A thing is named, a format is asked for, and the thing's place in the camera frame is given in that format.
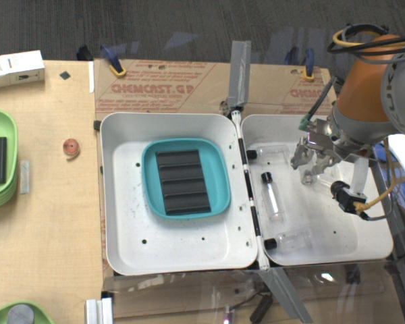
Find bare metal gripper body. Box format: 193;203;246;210
300;118;372;163

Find clear plastic bottle without cap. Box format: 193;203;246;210
300;167;335;187

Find clear plastic bottle black cap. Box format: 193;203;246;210
246;144;291;165
263;227;313;253
260;171;288;223

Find white plastic tray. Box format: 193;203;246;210
99;112;259;277
240;113;394;267

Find teal plate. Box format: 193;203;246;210
141;138;232;220

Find black ribbed insert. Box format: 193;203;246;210
155;149;212;216

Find brown cardboard board red print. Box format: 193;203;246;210
93;58;405;320

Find stack of green plates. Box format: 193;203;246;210
0;108;20;210

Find white carton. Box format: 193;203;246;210
0;49;46;90

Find green plate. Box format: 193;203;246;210
0;300;55;324

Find grey round lid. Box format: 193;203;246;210
6;304;36;324

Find black cylinder on white bracket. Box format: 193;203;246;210
330;156;371;215

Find black block with thin wires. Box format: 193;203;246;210
249;294;275;324

